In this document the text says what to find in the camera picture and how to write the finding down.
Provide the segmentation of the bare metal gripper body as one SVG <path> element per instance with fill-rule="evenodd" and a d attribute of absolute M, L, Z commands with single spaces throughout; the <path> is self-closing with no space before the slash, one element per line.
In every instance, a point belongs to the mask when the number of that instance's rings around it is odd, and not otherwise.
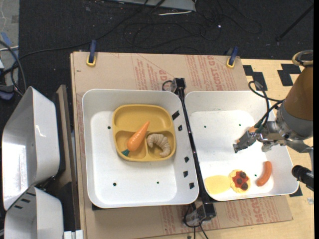
<path fill-rule="evenodd" d="M 285 145 L 283 135 L 275 121 L 268 121 L 256 130 L 256 139 L 263 145 Z"/>

